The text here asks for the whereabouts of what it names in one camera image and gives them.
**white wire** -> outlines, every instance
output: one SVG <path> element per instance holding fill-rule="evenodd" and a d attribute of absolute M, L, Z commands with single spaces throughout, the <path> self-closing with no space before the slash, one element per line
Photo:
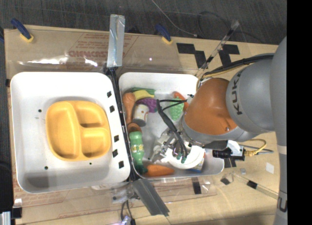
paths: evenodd
<path fill-rule="evenodd" d="M 192 36 L 194 36 L 194 37 L 197 37 L 197 34 L 192 34 L 192 33 L 190 33 L 190 32 L 187 32 L 187 31 L 185 31 L 185 30 L 179 28 L 178 26 L 176 26 L 176 25 L 174 24 L 174 22 L 165 14 L 165 12 L 157 5 L 157 3 L 156 3 L 154 0 L 151 0 L 151 1 L 152 1 L 153 4 L 155 4 L 155 6 L 161 11 L 161 13 L 169 20 L 169 22 L 171 22 L 171 24 L 172 24 L 175 28 L 177 28 L 178 30 L 180 30 L 180 31 L 182 31 L 182 32 L 185 32 L 185 33 L 187 33 L 187 34 L 189 34 L 189 35 L 192 35 Z"/>

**yellow plate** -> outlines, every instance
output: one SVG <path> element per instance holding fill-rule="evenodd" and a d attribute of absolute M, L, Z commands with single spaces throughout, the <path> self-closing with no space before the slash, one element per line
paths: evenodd
<path fill-rule="evenodd" d="M 46 131 L 52 153 L 67 161 L 101 157 L 112 143 L 105 111 L 90 101 L 51 105 L 46 114 Z"/>

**gray carpet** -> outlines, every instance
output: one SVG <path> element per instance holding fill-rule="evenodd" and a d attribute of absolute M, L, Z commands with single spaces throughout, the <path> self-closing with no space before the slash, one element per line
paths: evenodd
<path fill-rule="evenodd" d="M 179 29 L 199 38 L 222 39 L 235 19 L 242 32 L 233 41 L 279 44 L 287 33 L 287 0 L 154 1 Z M 15 17 L 25 24 L 107 31 L 111 14 L 124 15 L 129 32 L 154 34 L 160 23 L 172 36 L 194 37 L 174 27 L 151 0 L 0 0 L 2 28 L 12 28 Z M 0 44 L 0 212 L 12 204 L 4 62 Z"/>

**table surface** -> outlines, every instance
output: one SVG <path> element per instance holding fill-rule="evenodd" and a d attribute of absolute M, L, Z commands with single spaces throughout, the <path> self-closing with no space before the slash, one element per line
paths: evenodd
<path fill-rule="evenodd" d="M 102 35 L 105 37 L 108 35 L 108 32 L 100 31 L 38 26 L 26 27 L 37 39 L 33 45 L 25 44 L 18 37 L 17 30 L 5 30 L 8 78 L 12 78 L 14 74 L 23 70 L 29 70 L 29 67 L 20 66 L 21 61 L 27 62 L 31 58 L 56 58 L 62 54 L 64 55 L 64 51 L 68 48 L 67 46 L 75 49 L 79 48 L 77 41 L 83 38 L 83 34 L 99 34 L 99 39 L 102 40 Z M 40 38 L 43 37 L 42 34 L 45 34 L 45 38 L 42 38 L 43 43 L 40 42 Z M 149 64 L 145 64 L 145 66 L 140 68 L 136 62 L 140 58 L 157 57 L 157 60 L 155 59 L 153 63 L 158 65 L 157 70 L 159 72 L 165 70 L 168 59 L 172 58 L 174 63 L 170 67 L 170 72 L 179 71 L 185 74 L 196 74 L 198 68 L 194 53 L 179 53 L 177 43 L 188 44 L 188 46 L 194 47 L 195 51 L 202 51 L 205 57 L 208 58 L 220 41 L 173 37 L 173 44 L 167 45 L 161 41 L 159 36 L 126 34 L 125 43 L 125 67 L 120 73 L 134 68 L 141 70 L 151 69 L 152 67 Z M 230 54 L 231 61 L 259 54 L 274 53 L 277 49 L 276 45 L 266 44 L 229 41 L 226 44 L 233 45 L 239 51 L 239 54 Z M 105 49 L 105 46 L 105 44 L 102 44 L 101 49 Z M 146 51 L 148 53 L 146 56 L 139 54 Z M 219 66 L 221 66 L 221 61 L 219 55 L 217 55 L 209 65 L 208 70 L 213 70 Z M 219 75 L 218 77 L 231 79 L 237 70 Z M 46 194 L 29 194 L 24 192 L 16 181 L 11 112 L 10 128 L 14 196 L 15 199 L 21 198 L 23 202 L 22 218 L 16 220 L 17 224 L 90 225 L 120 223 L 121 203 L 112 202 L 114 193 L 111 190 L 95 190 L 87 187 Z M 267 141 L 266 148 L 273 150 L 274 153 L 247 157 L 245 161 L 236 161 L 236 165 L 225 168 L 218 175 L 199 177 L 198 181 L 202 189 L 201 194 L 194 194 L 190 179 L 183 179 L 175 183 L 170 181 L 156 183 L 156 190 L 170 210 L 168 217 L 163 215 L 151 216 L 140 200 L 130 200 L 130 211 L 136 219 L 136 224 L 272 224 L 279 187 L 279 160 L 276 137 L 275 133 L 271 132 L 259 135 L 257 138 L 265 139 Z M 259 147 L 261 143 L 247 141 L 245 145 Z M 256 183 L 257 188 L 250 187 L 248 183 Z"/>

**blue clamp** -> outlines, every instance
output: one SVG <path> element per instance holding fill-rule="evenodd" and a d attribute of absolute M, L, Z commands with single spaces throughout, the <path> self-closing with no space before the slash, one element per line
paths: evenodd
<path fill-rule="evenodd" d="M 25 26 L 16 18 L 11 19 L 11 24 L 20 31 L 20 37 L 26 42 L 32 42 L 34 36 L 28 32 Z"/>
<path fill-rule="evenodd" d="M 155 29 L 156 29 L 158 32 L 161 33 L 161 35 L 162 35 L 162 40 L 163 40 L 164 42 L 166 42 L 168 45 L 172 44 L 173 40 L 171 39 L 169 32 L 167 31 L 167 29 L 166 29 L 164 26 L 162 26 L 162 25 L 160 25 L 160 24 L 156 24 L 156 25 L 155 25 Z"/>
<path fill-rule="evenodd" d="M 4 44 L 4 31 L 3 28 L 0 26 L 0 41 Z"/>

